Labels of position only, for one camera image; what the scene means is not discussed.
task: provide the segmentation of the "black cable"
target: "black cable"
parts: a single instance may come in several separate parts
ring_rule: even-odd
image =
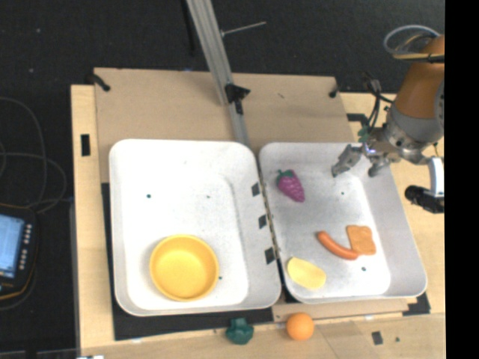
[[[3,146],[3,143],[0,142],[0,154],[3,155],[3,159],[1,160],[1,166],[0,166],[0,177],[2,176],[3,172],[5,171],[5,168],[7,167],[7,156],[5,156],[5,147]]]
[[[430,63],[430,64],[445,64],[445,55],[434,55],[434,54],[424,54],[421,53],[415,55],[396,55],[394,56],[397,60],[401,61],[412,61],[414,63]]]
[[[31,295],[31,293],[33,292],[33,289],[35,288],[35,284],[37,282],[37,271],[34,270],[32,273],[31,273],[31,279],[30,279],[30,283],[28,284],[28,289],[27,289],[27,292],[24,292],[22,294],[22,297],[21,299],[19,299],[18,301],[14,302],[14,303],[11,303],[7,306],[0,306],[0,311],[6,311],[6,310],[11,310],[15,307],[18,307],[19,305],[21,305],[24,301],[26,301],[28,299],[28,297]],[[4,299],[3,301],[0,301],[0,304],[2,302],[9,302],[9,301],[12,301],[13,298],[9,298],[9,299]]]
[[[8,156],[8,157],[24,157],[24,158],[42,159],[43,160],[42,156],[39,156],[37,154],[31,154],[31,153],[6,153],[6,152],[4,152],[4,153],[0,153],[0,155],[3,155],[5,158]],[[28,208],[35,208],[36,206],[39,206],[41,204],[52,203],[51,205],[49,205],[49,206],[47,206],[43,209],[40,209],[40,210],[37,209],[35,211],[37,214],[43,214],[46,211],[55,207],[59,202],[65,200],[64,195],[67,192],[68,181],[67,181],[67,175],[65,174],[63,168],[51,159],[46,159],[46,160],[49,164],[51,164],[60,173],[61,178],[62,178],[62,188],[61,188],[60,194],[55,198],[42,199],[40,201],[33,202],[33,203],[30,203],[30,204],[25,206],[25,207],[28,207]]]
[[[42,187],[40,189],[40,194],[38,195],[38,201],[37,201],[38,203],[41,203],[45,195],[46,181],[48,179],[48,166],[47,166],[48,162],[47,162],[46,150],[45,150],[45,140],[43,138],[40,122],[38,121],[37,116],[35,116],[35,113],[27,105],[25,105],[23,102],[19,101],[18,99],[11,99],[9,97],[0,96],[0,101],[10,102],[25,109],[28,112],[28,114],[30,114],[31,119],[33,120],[35,127],[37,128],[38,137],[40,139],[41,158],[43,162],[43,182],[42,182]]]
[[[374,100],[373,110],[371,111],[370,116],[369,116],[369,118],[367,119],[367,122],[366,122],[367,133],[370,133],[370,131],[373,129],[373,127],[375,127],[377,119],[379,117],[379,106],[381,105],[381,100],[389,102],[389,103],[393,103],[393,101],[388,99],[387,97],[384,97],[381,94],[381,84],[379,83],[379,80],[375,79],[368,72],[363,72],[362,75],[363,75],[363,79],[364,79],[364,86],[376,98]]]

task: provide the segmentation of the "yellow bowl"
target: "yellow bowl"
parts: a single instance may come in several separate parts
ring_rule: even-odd
[[[195,236],[169,236],[150,257],[150,276],[156,288],[175,301],[194,301],[208,295],[218,275],[215,252]]]

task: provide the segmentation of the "purple grape toy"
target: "purple grape toy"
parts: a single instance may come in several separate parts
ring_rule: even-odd
[[[293,170],[278,171],[276,185],[279,190],[296,202],[305,202],[305,191],[302,188],[301,181]]]

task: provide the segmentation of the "metal pole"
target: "metal pole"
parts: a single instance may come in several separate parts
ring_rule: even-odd
[[[238,104],[238,99],[235,99],[235,105],[231,105],[231,98],[228,99],[226,94],[226,87],[233,85],[234,82],[211,0],[186,0],[186,2],[207,59],[208,68],[216,83],[219,100],[229,108],[235,138],[249,147],[242,110],[237,110],[241,107],[241,102]]]

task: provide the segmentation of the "toy bread slice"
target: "toy bread slice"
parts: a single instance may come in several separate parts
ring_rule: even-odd
[[[358,254],[373,255],[376,253],[373,233],[368,226],[348,225],[346,232],[350,239],[351,248]]]

